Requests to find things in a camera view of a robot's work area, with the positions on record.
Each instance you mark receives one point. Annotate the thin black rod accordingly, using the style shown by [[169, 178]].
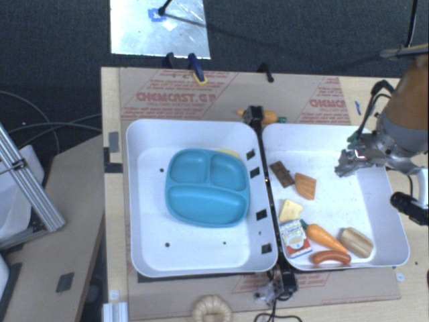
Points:
[[268, 186]]

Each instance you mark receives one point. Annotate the white plastic tray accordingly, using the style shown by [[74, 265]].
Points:
[[342, 200], [151, 240]]

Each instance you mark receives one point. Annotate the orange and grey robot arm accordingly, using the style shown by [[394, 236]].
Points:
[[407, 96]]

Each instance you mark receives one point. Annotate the orange carrot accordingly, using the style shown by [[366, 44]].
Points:
[[323, 237], [271, 116]]

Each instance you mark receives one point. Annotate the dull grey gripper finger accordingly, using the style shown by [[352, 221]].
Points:
[[348, 155], [342, 169]]

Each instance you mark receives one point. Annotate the blue divided plate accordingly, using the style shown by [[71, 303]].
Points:
[[206, 193]]

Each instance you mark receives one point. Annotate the red sausage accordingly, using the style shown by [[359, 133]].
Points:
[[331, 257]]

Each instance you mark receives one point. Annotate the beige bread bun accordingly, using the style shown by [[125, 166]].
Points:
[[357, 243]]

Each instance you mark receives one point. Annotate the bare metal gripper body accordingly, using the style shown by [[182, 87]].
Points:
[[372, 154]]

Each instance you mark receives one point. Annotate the brown cardboard board, red print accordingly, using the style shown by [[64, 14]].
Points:
[[214, 94]]

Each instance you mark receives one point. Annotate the black cylinder on white bracket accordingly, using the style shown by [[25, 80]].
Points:
[[409, 206]]

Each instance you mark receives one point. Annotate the yellow cheese wedge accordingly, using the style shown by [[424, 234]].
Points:
[[290, 210]]

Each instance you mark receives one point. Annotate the brown chocolate biscuit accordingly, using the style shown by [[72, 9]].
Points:
[[282, 174]]

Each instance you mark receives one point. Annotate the small white and red carton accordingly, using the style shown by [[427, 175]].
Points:
[[295, 239]]

